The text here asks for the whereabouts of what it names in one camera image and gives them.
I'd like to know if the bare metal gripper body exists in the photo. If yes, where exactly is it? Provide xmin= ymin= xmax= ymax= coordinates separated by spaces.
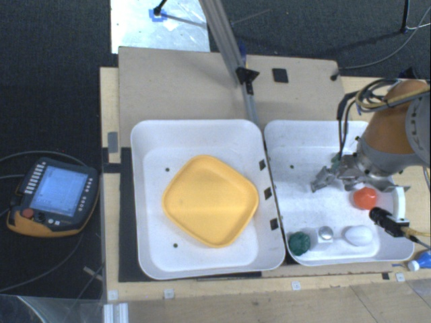
xmin=333 ymin=153 xmax=395 ymax=192

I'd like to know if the orange round toy fruit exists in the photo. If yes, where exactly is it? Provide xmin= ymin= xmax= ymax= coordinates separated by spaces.
xmin=352 ymin=186 xmax=378 ymax=211

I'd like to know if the white plastic tray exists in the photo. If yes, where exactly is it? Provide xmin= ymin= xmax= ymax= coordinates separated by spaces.
xmin=130 ymin=118 xmax=287 ymax=281
xmin=263 ymin=119 xmax=416 ymax=268

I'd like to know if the white egg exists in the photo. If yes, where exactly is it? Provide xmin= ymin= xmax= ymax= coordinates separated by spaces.
xmin=343 ymin=224 xmax=374 ymax=248

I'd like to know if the green broccoli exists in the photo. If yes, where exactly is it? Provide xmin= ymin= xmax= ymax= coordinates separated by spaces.
xmin=288 ymin=231 xmax=312 ymax=257

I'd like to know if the blue bottle with white cap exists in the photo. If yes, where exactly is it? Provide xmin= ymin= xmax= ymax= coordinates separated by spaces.
xmin=407 ymin=250 xmax=431 ymax=272

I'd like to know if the yellow plate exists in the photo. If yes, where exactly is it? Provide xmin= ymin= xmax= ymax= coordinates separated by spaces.
xmin=161 ymin=154 xmax=261 ymax=250

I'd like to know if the brown cardboard board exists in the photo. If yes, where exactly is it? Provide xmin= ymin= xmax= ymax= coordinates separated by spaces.
xmin=117 ymin=46 xmax=418 ymax=279

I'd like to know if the black cylinder on white bracket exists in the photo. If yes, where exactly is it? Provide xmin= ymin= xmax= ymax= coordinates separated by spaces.
xmin=368 ymin=186 xmax=412 ymax=239

